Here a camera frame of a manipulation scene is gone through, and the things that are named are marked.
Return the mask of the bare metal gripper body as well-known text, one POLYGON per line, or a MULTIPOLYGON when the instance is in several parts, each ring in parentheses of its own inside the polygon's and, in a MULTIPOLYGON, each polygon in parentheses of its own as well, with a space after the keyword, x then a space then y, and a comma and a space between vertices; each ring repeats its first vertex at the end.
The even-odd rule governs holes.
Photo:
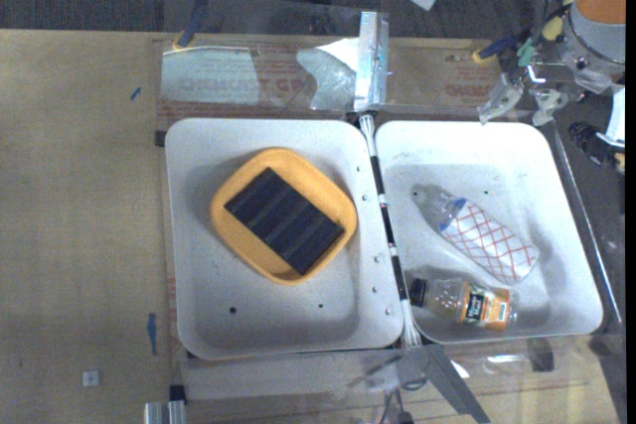
POLYGON ((591 53, 573 57, 558 46, 520 45, 502 52, 502 70, 513 89, 537 100, 583 100, 611 96, 625 87, 624 68, 591 53))

